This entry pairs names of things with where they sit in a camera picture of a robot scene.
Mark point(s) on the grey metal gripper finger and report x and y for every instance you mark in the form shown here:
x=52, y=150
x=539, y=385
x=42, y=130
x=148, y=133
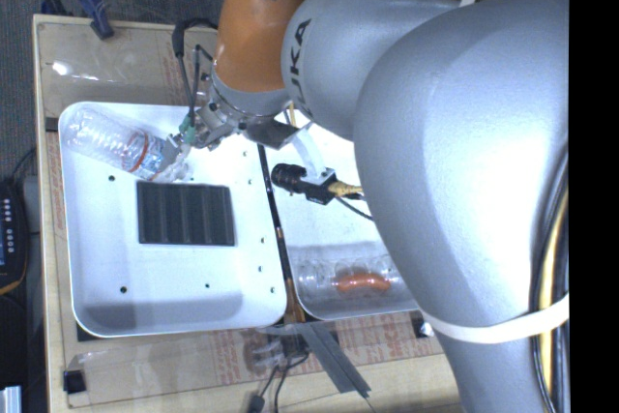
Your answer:
x=172, y=150
x=185, y=151

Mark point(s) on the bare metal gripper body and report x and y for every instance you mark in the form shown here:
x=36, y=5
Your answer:
x=215, y=125

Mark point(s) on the clear plastic bottle red label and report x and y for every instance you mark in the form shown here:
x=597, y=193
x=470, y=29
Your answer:
x=104, y=141

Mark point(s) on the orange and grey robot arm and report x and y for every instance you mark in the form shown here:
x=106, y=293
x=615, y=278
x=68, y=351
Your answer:
x=435, y=121

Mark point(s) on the black ribbed rectangular pad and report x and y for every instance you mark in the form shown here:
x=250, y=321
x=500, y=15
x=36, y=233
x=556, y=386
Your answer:
x=186, y=214

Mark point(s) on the white plastic tray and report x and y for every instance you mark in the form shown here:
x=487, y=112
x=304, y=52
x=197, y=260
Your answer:
x=159, y=285
x=333, y=232

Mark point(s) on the brown cardboard board red print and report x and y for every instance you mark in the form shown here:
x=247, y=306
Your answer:
x=145, y=362

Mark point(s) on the orange sausage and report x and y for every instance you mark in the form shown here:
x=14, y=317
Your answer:
x=362, y=284

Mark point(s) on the black cylinder on white bracket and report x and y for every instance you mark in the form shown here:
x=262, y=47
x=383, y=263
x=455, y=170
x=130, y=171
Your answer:
x=290, y=177

